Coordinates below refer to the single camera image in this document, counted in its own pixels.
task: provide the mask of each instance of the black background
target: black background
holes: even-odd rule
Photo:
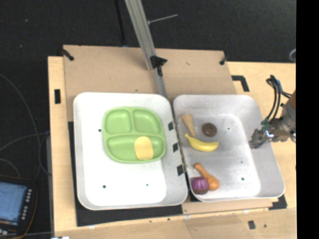
[[[47,57],[64,44],[137,47],[124,0],[0,0],[0,74],[21,91],[38,131],[49,130]],[[230,61],[291,62],[296,47],[297,0],[142,0],[156,48],[223,50]],[[33,134],[31,120],[15,90],[0,78],[0,148]],[[22,177],[38,169],[36,138],[0,152]],[[45,148],[42,152],[45,160]],[[14,170],[0,162],[0,173]],[[39,177],[40,197],[30,233],[49,231],[48,180]]]

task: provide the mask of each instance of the green plate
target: green plate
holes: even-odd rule
[[[166,140],[160,118],[153,111],[137,107],[121,107],[107,111],[103,118],[103,137],[108,155],[121,163],[145,163],[162,158]],[[147,136],[153,146],[152,159],[140,160],[135,154],[137,138]]]

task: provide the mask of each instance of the purple onion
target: purple onion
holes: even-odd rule
[[[191,181],[191,188],[195,194],[205,194],[208,191],[208,183],[204,177],[194,177]]]

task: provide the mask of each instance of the table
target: table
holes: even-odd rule
[[[123,51],[120,48],[109,47],[108,49],[114,49],[120,53]],[[134,48],[128,50],[132,54],[131,57],[127,57],[129,61],[135,58],[136,50]],[[167,52],[165,49],[159,50],[159,54],[166,54],[165,52]],[[180,52],[175,51],[171,59],[174,59],[175,56],[178,57]],[[192,51],[192,54],[198,57],[203,53]],[[240,207],[218,203],[209,208],[205,203],[194,204],[186,201],[183,203],[182,215],[78,227],[68,138],[65,59],[67,58],[48,58],[53,213],[56,236],[75,238],[87,238],[88,236],[92,238],[205,238],[209,235],[217,238],[231,238],[233,233],[236,233],[237,238],[247,238],[248,235],[251,235],[252,238],[291,238],[297,236],[296,144],[290,140],[283,143],[272,143],[286,184],[284,196],[287,208],[270,211],[269,208],[276,204],[278,199],[265,199],[257,204],[243,201]],[[266,79],[271,74],[281,81],[286,92],[292,93],[296,88],[296,65],[293,63],[227,62],[226,64],[233,79],[245,79],[250,90],[249,92],[245,91],[240,81],[233,81],[233,87],[228,89],[228,94],[234,92],[251,96],[258,103],[264,117],[268,114],[273,103],[273,91],[266,83]],[[181,86],[181,83],[175,82],[174,85],[176,85],[174,90],[178,95],[178,86]],[[191,91],[200,90],[198,89],[200,86],[193,90],[188,90],[185,85],[182,87],[183,91],[188,91],[188,94]],[[169,97],[172,92],[168,87]]]

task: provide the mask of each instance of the white tray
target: white tray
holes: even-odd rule
[[[220,187],[204,195],[194,195],[203,202],[234,199],[272,198],[283,194],[285,185],[271,144],[251,149],[248,141],[263,120],[257,103],[246,95],[183,95],[174,102],[174,113],[181,149],[189,182],[201,176],[193,168],[200,162],[208,173],[215,176]],[[193,149],[184,134],[183,114],[192,114],[196,138],[218,141],[213,152]],[[214,137],[205,136],[202,125],[211,122],[217,127]]]
[[[166,137],[166,153],[158,161],[123,164],[113,161],[103,144],[105,112],[116,107],[142,107],[157,113]],[[178,205],[188,189],[176,130],[167,99],[154,94],[81,93],[73,103],[77,192],[90,210],[111,210]]]

